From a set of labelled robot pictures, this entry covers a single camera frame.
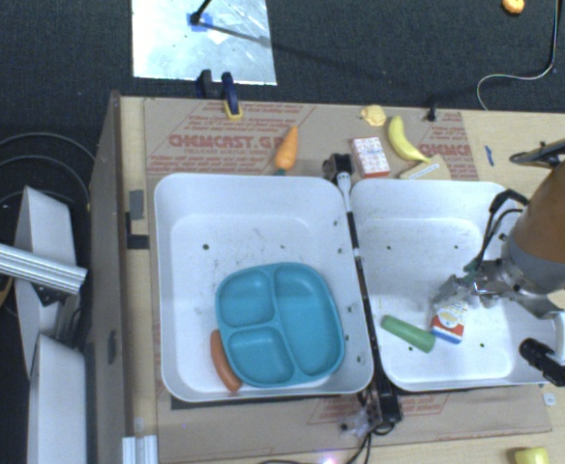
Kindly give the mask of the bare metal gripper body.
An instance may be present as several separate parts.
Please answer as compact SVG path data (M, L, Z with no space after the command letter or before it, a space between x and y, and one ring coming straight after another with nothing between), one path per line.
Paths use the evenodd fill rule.
M483 300L512 300L536 318L553 318L563 309L549 295L565 290L565 264L537 258L516 262L513 258L466 266L466 281L470 290Z

